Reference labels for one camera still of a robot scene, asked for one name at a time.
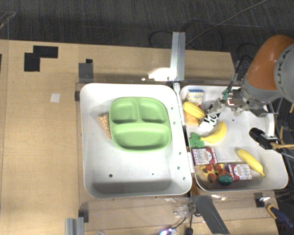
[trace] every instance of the divided green tray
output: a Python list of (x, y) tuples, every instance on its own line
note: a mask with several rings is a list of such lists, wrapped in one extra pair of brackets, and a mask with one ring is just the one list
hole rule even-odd
[(122, 97), (110, 106), (109, 122), (114, 144), (125, 151), (155, 151), (171, 143), (165, 106), (149, 97)]

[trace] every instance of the red box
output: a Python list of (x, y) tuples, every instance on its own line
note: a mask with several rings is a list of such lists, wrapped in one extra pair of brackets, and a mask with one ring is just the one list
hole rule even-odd
[(253, 179), (250, 167), (247, 164), (229, 164), (226, 169), (230, 172), (234, 181)]
[(195, 165), (214, 165), (217, 157), (213, 148), (192, 149)]

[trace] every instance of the wooden table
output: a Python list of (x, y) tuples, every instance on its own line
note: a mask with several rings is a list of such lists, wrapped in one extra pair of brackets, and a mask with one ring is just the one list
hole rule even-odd
[[(58, 58), (42, 58), (40, 72), (24, 72), (24, 53), (32, 53), (34, 45), (59, 47)], [(80, 205), (74, 100), (78, 63), (93, 59), (95, 77), (142, 78), (154, 68), (168, 67), (171, 50), (0, 40), (0, 54), (0, 235), (64, 234), (65, 219), (76, 218)], [(185, 66), (186, 78), (194, 80), (226, 84), (233, 73), (231, 56), (224, 52), (186, 51)], [(58, 103), (50, 101), (53, 93), (61, 94)], [(267, 194), (276, 205), (273, 193)], [(232, 202), (236, 206), (217, 206), (231, 234), (277, 234), (264, 208), (240, 207), (243, 196)], [(231, 208), (236, 215), (226, 218)], [(102, 211), (107, 215), (113, 209)], [(128, 209), (128, 215), (135, 211)], [(164, 219), (169, 222), (172, 215)], [(166, 225), (111, 228), (105, 234), (151, 235)], [(85, 226), (86, 234), (96, 234), (90, 226)], [(196, 234), (209, 234), (200, 218), (193, 228)]]

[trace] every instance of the yellow banana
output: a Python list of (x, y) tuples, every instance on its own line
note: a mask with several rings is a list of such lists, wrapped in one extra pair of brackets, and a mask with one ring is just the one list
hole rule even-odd
[(223, 121), (221, 121), (217, 127), (217, 130), (213, 134), (207, 137), (201, 137), (200, 139), (209, 143), (216, 143), (219, 140), (223, 139), (225, 134), (226, 134), (226, 124)]
[(204, 118), (206, 115), (201, 108), (197, 107), (192, 102), (184, 102), (183, 110), (198, 119)]
[(238, 150), (237, 153), (240, 156), (240, 158), (243, 159), (246, 163), (248, 163), (254, 171), (257, 171), (261, 174), (261, 176), (265, 177), (263, 166), (251, 154), (242, 149)]

